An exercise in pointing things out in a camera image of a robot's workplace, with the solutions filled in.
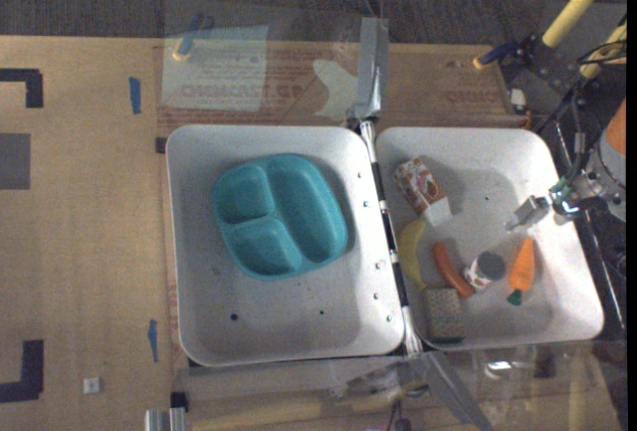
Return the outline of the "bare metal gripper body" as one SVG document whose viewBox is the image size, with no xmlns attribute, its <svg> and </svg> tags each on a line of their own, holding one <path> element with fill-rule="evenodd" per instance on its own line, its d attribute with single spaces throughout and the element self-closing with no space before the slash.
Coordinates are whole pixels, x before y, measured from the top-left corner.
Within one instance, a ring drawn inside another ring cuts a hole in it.
<svg viewBox="0 0 637 431">
<path fill-rule="evenodd" d="M 579 216 L 585 211 L 609 210 L 605 192 L 587 173 L 560 176 L 548 191 L 551 207 L 560 216 Z"/>
</svg>

